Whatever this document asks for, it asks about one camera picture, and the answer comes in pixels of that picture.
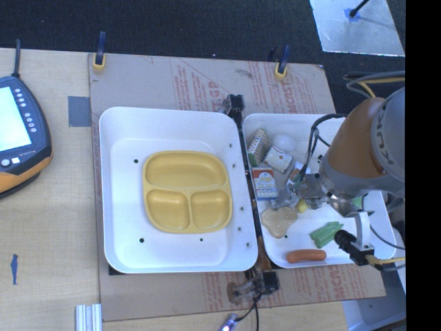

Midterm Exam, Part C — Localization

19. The black block with thin wires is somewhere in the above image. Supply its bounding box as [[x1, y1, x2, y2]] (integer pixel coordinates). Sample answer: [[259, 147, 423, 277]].
[[222, 94, 246, 117], [260, 270, 280, 294]]

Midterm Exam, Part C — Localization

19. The orange sausage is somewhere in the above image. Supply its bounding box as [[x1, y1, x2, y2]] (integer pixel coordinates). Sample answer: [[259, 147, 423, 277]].
[[285, 248, 327, 265]]

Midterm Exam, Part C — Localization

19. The black cylinder on white bracket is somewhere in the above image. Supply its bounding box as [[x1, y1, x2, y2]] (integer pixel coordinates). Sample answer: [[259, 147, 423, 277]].
[[333, 209, 376, 267]]

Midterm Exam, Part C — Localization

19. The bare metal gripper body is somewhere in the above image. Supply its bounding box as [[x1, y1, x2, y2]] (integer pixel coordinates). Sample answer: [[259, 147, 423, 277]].
[[291, 172, 360, 217]]

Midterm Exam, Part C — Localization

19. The white egg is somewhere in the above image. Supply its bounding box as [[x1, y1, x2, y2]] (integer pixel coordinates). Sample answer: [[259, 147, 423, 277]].
[[272, 133, 297, 153]]

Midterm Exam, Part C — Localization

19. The brown cardboard board red print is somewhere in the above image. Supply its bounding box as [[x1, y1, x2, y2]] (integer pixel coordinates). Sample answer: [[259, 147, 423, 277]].
[[88, 52, 387, 322]]

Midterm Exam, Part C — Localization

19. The brown toast slice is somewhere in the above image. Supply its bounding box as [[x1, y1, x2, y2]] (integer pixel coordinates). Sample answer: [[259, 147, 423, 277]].
[[260, 205, 299, 240]]

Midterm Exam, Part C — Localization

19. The orange and green patterned carton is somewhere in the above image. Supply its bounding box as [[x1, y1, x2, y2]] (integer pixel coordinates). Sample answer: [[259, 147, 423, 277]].
[[246, 128, 271, 168]]

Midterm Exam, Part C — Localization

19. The thin black and white rod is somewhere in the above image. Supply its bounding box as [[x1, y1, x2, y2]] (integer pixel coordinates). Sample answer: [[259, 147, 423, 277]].
[[235, 110, 267, 272]]

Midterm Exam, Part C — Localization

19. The red and blue carton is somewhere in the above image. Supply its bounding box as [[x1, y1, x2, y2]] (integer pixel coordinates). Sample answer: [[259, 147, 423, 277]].
[[251, 166, 279, 201]]

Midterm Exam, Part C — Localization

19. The green ribbed vegetable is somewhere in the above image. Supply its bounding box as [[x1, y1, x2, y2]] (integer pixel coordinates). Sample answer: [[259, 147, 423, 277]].
[[308, 221, 345, 249]]

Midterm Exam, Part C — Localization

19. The yellow divided plate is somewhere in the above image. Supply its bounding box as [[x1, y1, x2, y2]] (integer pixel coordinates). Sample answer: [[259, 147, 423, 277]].
[[141, 150, 234, 234]]

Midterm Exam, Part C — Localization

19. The white plastic tray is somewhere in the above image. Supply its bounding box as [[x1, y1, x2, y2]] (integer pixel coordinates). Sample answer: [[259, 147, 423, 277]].
[[99, 106, 259, 274], [242, 112, 398, 270]]

